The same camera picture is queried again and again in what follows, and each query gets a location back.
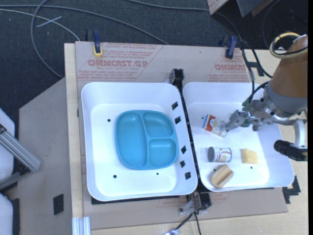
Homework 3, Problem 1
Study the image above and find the black cylinder on white bracket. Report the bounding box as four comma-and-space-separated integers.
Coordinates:
273, 118, 309, 162

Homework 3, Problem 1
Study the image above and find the yellow cheese wedge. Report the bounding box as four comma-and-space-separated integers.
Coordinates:
241, 148, 259, 165

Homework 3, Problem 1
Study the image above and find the tan bread loaf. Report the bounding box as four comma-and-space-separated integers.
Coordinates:
209, 164, 234, 189

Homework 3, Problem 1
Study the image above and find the brown cardboard board red print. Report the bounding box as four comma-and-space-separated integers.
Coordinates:
74, 41, 289, 230

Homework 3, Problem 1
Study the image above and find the thin black rod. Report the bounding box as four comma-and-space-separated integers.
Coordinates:
178, 81, 201, 194

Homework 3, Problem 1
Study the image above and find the white and orange carton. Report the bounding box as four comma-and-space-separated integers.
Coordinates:
201, 114, 227, 139

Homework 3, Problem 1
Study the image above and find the white can with grey lid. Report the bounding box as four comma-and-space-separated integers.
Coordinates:
207, 146, 232, 164

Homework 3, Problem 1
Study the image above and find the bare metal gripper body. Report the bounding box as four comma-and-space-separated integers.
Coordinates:
247, 98, 302, 126

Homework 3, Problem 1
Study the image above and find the blue divided plate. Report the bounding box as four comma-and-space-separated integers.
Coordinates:
114, 110, 179, 171

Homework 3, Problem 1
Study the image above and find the black block with thin wires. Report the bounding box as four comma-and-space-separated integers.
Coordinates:
178, 192, 212, 217
168, 68, 184, 86

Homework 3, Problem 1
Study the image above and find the white plastic tray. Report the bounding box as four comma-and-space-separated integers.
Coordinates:
182, 81, 295, 193
81, 81, 199, 202

